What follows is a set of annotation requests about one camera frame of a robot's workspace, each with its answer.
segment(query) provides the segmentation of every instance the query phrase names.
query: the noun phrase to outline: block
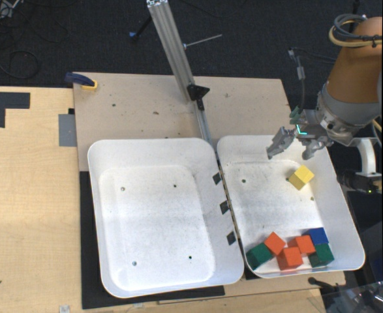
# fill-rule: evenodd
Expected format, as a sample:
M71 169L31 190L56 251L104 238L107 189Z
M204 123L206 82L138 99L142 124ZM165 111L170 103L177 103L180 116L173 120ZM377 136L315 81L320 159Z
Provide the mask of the block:
M316 252L309 255L309 261L313 268L323 267L335 259L327 243L315 245L314 247Z
M264 243L260 243L246 253L246 259L252 270L269 261L272 257L271 252Z
M303 264L303 258L297 247L285 247L277 256L280 270L295 269Z
M264 243L268 247L269 251L274 255L280 254L286 244L286 242L275 232L271 232L268 238L265 239Z
M311 241L310 235L300 235L289 241L287 244L289 247L298 247L301 254L310 255L316 252L313 242Z
M321 245L322 243L329 243L328 236L326 235L326 232L323 227L311 228L304 234L310 235L311 241L315 246Z
M298 190L303 188L312 178L314 174L305 165L301 165L289 178L288 182L294 185Z

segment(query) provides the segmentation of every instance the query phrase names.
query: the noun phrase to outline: dark green cube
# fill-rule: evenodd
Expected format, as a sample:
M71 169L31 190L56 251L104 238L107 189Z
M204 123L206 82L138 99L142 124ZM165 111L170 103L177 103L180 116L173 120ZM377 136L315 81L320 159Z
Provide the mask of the dark green cube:
M272 257L273 256L265 243L260 243L258 246L255 246L246 253L248 264L253 270L272 259Z
M316 252L309 255L309 261L313 268L323 267L335 259L327 243L314 245L314 247L316 248Z

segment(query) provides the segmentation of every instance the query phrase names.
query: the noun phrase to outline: orange block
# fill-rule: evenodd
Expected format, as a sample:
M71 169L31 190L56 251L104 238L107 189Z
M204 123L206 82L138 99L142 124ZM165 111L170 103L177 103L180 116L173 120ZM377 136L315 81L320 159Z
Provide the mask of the orange block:
M285 247L285 241L282 240L275 232L272 232L264 241L271 253L278 255Z
M277 256L280 270L295 269L303 264L300 250L297 247L286 247Z
M289 247L298 247L302 254L313 254L316 252L313 242L311 241L310 235L301 235L295 237L293 240L288 242Z

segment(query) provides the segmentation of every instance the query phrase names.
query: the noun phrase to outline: black bracket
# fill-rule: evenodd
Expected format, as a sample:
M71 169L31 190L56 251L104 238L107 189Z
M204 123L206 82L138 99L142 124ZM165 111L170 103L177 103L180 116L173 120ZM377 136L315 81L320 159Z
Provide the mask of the black bracket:
M190 84L187 86L187 91L189 92L190 99L197 101L198 109L204 110L203 97L210 91L210 88Z

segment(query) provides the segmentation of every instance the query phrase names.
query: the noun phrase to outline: wooden table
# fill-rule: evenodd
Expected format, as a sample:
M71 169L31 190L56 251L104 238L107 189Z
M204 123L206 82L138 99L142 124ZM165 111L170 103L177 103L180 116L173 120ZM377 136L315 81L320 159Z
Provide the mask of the wooden table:
M127 88L138 85L138 76L131 74L85 75L98 78L102 87L104 83L114 87L112 80L123 81ZM167 88L176 86L173 76L140 78L147 81L150 78L159 85L166 84ZM205 105L214 140L224 133L238 134L242 127L245 134L274 134L288 121L290 109L280 80L197 77L196 82L211 88ZM64 305L69 306L70 313L131 312L136 308L140 308L139 312L324 312L320 291L307 282L308 275L250 281L243 277L225 286L226 295L217 298L83 310L78 176L85 165L83 153L77 147L59 146L58 127L58 115L67 114L69 108L75 107L77 132L80 125L86 128L88 120L83 117L87 114L81 104L74 103L74 92L80 95L79 91L77 86L74 89L0 87L0 92L31 94L30 108L6 109L5 128L0 128L0 312L56 313L60 306L64 312ZM245 100L240 96L244 92L255 92L265 100ZM231 103L224 110L227 101L233 98L240 108L245 106L242 115L234 118L230 110L239 106ZM150 113L152 118L158 116L154 111ZM249 115L267 119L240 124ZM198 129L183 131L181 136L188 136ZM91 140L81 132L77 141L85 150ZM329 284L345 283L342 271L315 276Z

